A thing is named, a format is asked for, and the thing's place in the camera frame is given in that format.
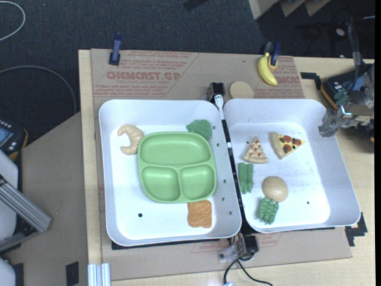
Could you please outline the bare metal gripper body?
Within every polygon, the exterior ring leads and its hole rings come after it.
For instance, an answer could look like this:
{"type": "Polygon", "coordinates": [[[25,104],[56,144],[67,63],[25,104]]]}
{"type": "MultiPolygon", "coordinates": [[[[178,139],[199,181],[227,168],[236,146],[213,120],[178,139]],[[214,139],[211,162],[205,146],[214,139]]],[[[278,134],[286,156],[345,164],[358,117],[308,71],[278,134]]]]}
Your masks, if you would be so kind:
{"type": "Polygon", "coordinates": [[[349,128],[368,125],[373,111],[366,105],[344,104],[336,110],[336,114],[339,117],[339,126],[349,128]]]}

